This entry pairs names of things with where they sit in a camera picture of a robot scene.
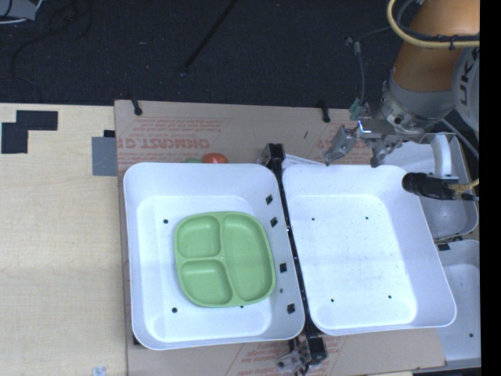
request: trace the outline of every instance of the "wooden surface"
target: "wooden surface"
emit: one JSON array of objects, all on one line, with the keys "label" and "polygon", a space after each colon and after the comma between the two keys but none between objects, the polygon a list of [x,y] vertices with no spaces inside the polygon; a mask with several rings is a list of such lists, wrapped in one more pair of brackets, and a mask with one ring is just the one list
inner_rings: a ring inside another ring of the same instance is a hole
[{"label": "wooden surface", "polygon": [[28,154],[0,154],[0,374],[127,374],[117,177],[92,175],[92,137],[113,107],[57,110],[29,131]]}]

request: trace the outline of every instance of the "black connector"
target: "black connector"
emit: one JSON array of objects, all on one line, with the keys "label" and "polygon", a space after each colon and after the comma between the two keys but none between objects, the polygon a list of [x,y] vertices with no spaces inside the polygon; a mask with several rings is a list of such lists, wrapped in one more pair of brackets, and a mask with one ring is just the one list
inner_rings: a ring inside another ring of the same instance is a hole
[{"label": "black connector", "polygon": [[444,179],[430,177],[422,172],[407,173],[402,179],[402,186],[407,192],[440,201],[451,201],[457,198],[455,191],[448,188],[448,184]]}]

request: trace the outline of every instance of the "red object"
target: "red object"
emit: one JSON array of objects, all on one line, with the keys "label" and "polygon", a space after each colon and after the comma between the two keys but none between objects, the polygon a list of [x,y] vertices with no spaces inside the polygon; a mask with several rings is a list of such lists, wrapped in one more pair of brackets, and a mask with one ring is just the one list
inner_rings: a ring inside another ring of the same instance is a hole
[{"label": "red object", "polygon": [[224,154],[209,153],[202,158],[202,163],[228,163]]}]

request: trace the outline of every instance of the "green divided plate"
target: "green divided plate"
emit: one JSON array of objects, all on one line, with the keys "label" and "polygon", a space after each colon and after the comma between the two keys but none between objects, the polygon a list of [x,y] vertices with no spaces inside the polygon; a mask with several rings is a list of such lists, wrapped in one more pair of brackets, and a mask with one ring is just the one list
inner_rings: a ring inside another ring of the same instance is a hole
[{"label": "green divided plate", "polygon": [[263,225],[240,211],[191,215],[176,227],[175,262],[185,295],[199,306],[244,306],[275,287]]}]

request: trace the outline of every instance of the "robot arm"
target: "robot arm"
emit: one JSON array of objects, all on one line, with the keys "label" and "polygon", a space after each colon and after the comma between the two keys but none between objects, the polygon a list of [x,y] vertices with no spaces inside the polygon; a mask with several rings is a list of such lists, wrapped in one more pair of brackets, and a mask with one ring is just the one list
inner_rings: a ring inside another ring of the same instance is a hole
[{"label": "robot arm", "polygon": [[403,43],[383,85],[380,105],[365,105],[352,115],[358,126],[340,128],[324,154],[325,161],[328,165],[343,157],[357,138],[372,148],[372,167],[384,163],[406,141],[429,143],[435,173],[409,175],[402,185],[422,196],[456,199],[461,187],[455,184],[448,157],[448,141],[454,134],[431,131],[457,110],[479,136],[480,0],[421,0],[409,28],[393,16],[396,1],[389,1],[387,19]]}]

